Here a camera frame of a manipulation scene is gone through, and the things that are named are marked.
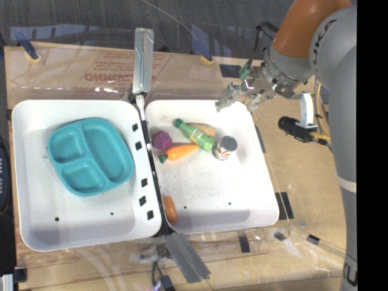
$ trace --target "white tray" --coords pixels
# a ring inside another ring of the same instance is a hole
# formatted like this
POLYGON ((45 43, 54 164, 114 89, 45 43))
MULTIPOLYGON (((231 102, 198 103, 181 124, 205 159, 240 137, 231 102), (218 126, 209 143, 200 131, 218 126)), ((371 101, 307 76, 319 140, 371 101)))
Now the white tray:
POLYGON ((237 150, 225 161, 198 149, 177 161, 160 163, 153 149, 162 197, 170 196, 181 233, 265 227, 279 217, 279 207, 251 113, 240 102, 216 111, 214 101, 160 100, 145 108, 150 137, 164 130, 173 142, 190 141, 173 126, 176 118, 216 127, 215 140, 233 136, 237 150))
POLYGON ((12 124, 21 236, 31 249, 127 241, 159 231, 161 214, 134 106, 124 101, 28 100, 15 106, 12 124), (49 158, 47 140, 58 127, 89 117, 107 119, 116 127, 133 156, 135 172, 119 187, 82 197, 61 182, 49 158), (146 202, 141 206, 142 197, 146 202))

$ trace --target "teal divided plate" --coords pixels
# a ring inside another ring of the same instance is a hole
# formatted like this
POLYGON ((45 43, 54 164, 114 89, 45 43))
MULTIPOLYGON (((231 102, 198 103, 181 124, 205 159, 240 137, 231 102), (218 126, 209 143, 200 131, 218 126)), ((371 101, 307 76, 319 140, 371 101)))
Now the teal divided plate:
POLYGON ((127 144, 106 119, 87 118, 62 126, 50 135, 47 148, 62 182, 79 196, 117 187, 135 169, 127 144))

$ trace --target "green bottle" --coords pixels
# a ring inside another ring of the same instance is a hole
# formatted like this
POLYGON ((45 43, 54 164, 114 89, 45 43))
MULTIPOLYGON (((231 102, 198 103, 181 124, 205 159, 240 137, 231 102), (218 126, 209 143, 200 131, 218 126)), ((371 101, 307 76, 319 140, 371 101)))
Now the green bottle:
POLYGON ((200 148, 205 151, 210 151, 214 146, 215 140, 212 137, 207 136, 202 130, 195 126, 190 126, 181 119, 177 119, 174 123, 175 127, 182 130, 183 134, 189 139, 192 143, 197 144, 200 148))

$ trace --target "can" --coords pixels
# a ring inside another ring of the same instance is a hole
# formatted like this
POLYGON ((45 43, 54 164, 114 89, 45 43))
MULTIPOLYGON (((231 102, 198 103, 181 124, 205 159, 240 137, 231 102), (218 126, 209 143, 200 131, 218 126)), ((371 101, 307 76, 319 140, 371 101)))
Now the can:
POLYGON ((213 155, 220 161, 225 161, 237 149, 237 141, 232 136, 224 136, 213 147, 213 155))

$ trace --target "toy carrot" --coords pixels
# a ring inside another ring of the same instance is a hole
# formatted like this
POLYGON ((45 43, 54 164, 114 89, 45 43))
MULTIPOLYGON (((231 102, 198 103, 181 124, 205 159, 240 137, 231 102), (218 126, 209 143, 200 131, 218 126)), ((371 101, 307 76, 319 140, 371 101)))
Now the toy carrot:
POLYGON ((176 161, 177 159, 182 158, 190 152, 193 152, 197 148, 197 144, 177 145, 176 147, 169 148, 165 154, 159 155, 159 160, 161 163, 166 162, 168 159, 171 161, 176 161))

